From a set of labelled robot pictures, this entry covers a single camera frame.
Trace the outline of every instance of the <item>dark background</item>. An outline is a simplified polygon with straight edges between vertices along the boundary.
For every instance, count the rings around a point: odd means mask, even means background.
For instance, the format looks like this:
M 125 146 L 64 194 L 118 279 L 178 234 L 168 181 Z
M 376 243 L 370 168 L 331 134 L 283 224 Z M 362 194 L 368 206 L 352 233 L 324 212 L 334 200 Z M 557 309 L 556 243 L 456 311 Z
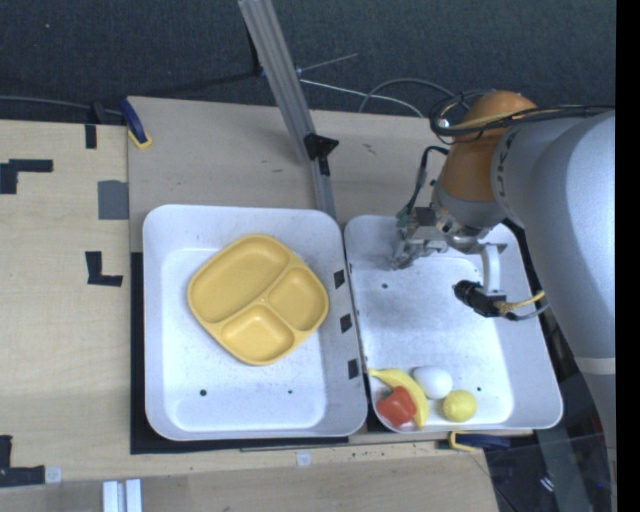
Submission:
M 390 79 L 429 80 L 451 91 L 493 87 L 541 106 L 614 104 L 613 0 L 274 0 L 302 78 L 361 92 Z M 32 0 L 0 3 L 0 95 L 114 108 L 128 95 L 273 105 L 251 71 L 234 0 Z M 361 98 L 303 85 L 311 108 L 355 111 Z M 382 94 L 425 112 L 429 87 Z M 369 112 L 413 115 L 372 101 Z M 0 101 L 0 118 L 84 122 L 67 107 Z

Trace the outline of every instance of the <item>white tray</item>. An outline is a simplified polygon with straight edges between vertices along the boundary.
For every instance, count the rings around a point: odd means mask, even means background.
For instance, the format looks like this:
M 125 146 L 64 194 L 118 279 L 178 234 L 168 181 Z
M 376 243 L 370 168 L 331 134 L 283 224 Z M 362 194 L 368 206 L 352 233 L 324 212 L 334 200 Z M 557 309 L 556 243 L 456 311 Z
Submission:
M 218 345 L 186 298 L 205 261 L 254 233 L 292 249 L 322 281 L 330 303 L 315 333 L 282 360 L 258 367 Z M 160 435 L 331 437 L 362 426 L 367 400 L 357 331 L 342 235 L 331 217 L 315 210 L 161 206 L 145 219 L 143 258 L 145 405 Z
M 464 423 L 448 421 L 441 412 L 442 401 L 429 400 L 425 432 L 555 425 L 562 416 L 562 399 L 538 320 L 484 318 L 455 298 L 452 287 L 458 281 L 482 281 L 478 255 L 449 249 L 417 259 L 407 269 L 392 270 L 398 240 L 395 224 L 392 217 L 362 216 L 352 219 L 345 230 L 366 366 L 409 373 L 417 366 L 444 368 L 454 378 L 454 389 L 475 395 L 478 412 Z M 500 282 L 507 299 L 531 296 L 513 233 L 498 226 L 486 241 L 508 244 L 500 256 Z M 375 403 L 386 386 L 372 378 L 370 387 Z M 415 431 L 410 426 L 394 428 L 380 419 L 392 430 Z

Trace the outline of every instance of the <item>table top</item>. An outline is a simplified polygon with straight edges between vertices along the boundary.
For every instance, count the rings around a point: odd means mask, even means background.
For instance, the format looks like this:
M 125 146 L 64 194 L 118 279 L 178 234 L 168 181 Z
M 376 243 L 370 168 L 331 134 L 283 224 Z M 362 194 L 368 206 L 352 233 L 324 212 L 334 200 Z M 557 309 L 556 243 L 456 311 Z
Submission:
M 296 454 L 311 450 L 314 465 L 354 471 L 365 469 L 362 461 L 442 465 L 449 482 L 476 479 L 465 503 L 495 504 L 482 454 L 438 450 L 432 439 L 442 436 L 363 431 L 336 446 L 130 455 L 130 254 L 141 248 L 145 212 L 167 202 L 313 208 L 308 168 L 296 160 L 277 109 L 131 101 L 157 144 L 147 152 L 135 153 L 121 126 L 96 126 L 97 147 L 88 148 L 83 125 L 0 121 L 0 163 L 53 161 L 51 173 L 19 171 L 16 194 L 0 195 L 0 434 L 13 436 L 12 466 L 59 467 L 68 481 L 184 476 L 295 468 Z M 330 165 L 341 225 L 356 215 L 393 215 L 406 203 L 422 151 L 436 143 L 426 120 L 312 115 L 320 134 L 340 140 Z M 164 147 L 166 130 L 154 130 L 167 119 L 181 153 Z M 194 135 L 203 125 L 209 131 Z M 215 158 L 198 149 L 203 144 Z M 441 163 L 434 158 L 436 168 Z M 167 171 L 180 164 L 187 187 Z M 103 214 L 105 183 L 128 183 L 130 220 Z M 88 252 L 101 253 L 102 275 L 122 276 L 119 286 L 88 284 Z

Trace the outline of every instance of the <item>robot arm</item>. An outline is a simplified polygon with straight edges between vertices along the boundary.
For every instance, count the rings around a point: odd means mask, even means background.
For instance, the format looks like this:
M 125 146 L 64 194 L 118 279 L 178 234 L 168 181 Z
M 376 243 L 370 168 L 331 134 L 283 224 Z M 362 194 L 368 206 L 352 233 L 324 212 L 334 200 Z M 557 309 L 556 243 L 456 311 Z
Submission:
M 615 111 L 541 110 L 497 91 L 480 98 L 455 129 L 440 130 L 438 116 L 431 120 L 436 133 L 461 135 L 431 206 L 401 212 L 394 266 L 434 248 L 482 251 L 482 238 L 507 218 L 524 229 L 548 305 L 598 409 L 615 503 Z M 474 309 L 471 294 L 495 303 L 489 289 L 472 285 L 459 283 L 456 296 Z

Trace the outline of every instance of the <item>yellow plate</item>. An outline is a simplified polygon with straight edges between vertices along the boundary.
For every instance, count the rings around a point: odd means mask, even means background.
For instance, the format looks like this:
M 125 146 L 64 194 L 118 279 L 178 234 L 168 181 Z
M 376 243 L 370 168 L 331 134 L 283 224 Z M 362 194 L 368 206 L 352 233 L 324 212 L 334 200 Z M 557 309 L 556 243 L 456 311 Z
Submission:
M 318 277 L 273 237 L 248 235 L 207 261 L 191 278 L 189 308 L 235 357 L 271 364 L 307 339 L 329 311 Z

